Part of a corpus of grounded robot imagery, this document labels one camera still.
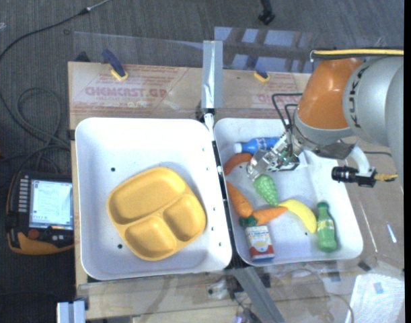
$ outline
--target blue clamp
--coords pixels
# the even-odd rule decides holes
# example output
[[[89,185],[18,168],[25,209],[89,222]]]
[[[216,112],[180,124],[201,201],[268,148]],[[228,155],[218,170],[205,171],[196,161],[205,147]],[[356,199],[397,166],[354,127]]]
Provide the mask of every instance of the blue clamp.
[[[102,56],[104,58],[104,61],[111,65],[112,67],[111,74],[113,74],[113,76],[115,76],[115,78],[117,78],[120,81],[126,80],[126,78],[128,77],[128,74],[123,69],[122,64],[116,58],[116,56],[112,52],[110,52],[108,49],[104,49],[104,51],[102,52]]]

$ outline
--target banana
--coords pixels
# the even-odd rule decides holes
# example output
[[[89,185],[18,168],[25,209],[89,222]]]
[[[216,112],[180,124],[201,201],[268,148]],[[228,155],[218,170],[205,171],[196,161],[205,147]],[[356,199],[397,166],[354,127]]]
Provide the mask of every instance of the banana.
[[[289,199],[278,204],[279,206],[284,206],[288,211],[296,214],[300,220],[302,220],[304,226],[307,230],[314,234],[317,229],[317,219],[314,213],[304,205],[301,201],[295,199]]]

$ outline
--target yellow plate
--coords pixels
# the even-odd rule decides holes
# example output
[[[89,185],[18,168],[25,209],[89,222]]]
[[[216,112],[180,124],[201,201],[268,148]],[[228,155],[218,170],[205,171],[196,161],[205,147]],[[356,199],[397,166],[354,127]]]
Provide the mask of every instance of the yellow plate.
[[[117,186],[106,202],[108,215],[132,252],[161,260],[193,242],[205,229],[205,211],[183,178],[156,167]]]

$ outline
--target carrot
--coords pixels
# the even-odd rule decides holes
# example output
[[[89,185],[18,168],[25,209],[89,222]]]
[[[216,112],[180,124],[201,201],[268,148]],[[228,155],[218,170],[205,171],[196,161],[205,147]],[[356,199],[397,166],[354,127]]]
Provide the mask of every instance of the carrot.
[[[236,165],[244,162],[249,162],[252,158],[252,155],[250,153],[237,153],[230,157],[228,161],[223,165],[223,173],[225,176],[229,175],[229,173],[232,171]]]
[[[257,211],[254,211],[252,215],[253,215],[253,218],[257,220],[256,225],[259,226],[259,225],[264,225],[265,223],[268,223],[274,218],[277,218],[279,215],[283,214],[285,211],[287,211],[286,207],[276,206],[276,207],[271,207],[271,208],[258,209]]]
[[[239,216],[243,218],[249,217],[253,213],[253,207],[250,202],[248,202],[245,196],[228,181],[226,181],[226,188],[232,205]]]

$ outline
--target blue plastic bottle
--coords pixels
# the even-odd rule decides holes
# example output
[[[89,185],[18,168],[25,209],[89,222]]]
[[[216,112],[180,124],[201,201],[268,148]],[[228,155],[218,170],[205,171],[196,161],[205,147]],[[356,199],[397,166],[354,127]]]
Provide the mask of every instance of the blue plastic bottle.
[[[273,147],[280,138],[278,137],[256,137],[246,143],[235,143],[233,151],[235,153],[251,153],[254,154],[258,149],[266,151]]]

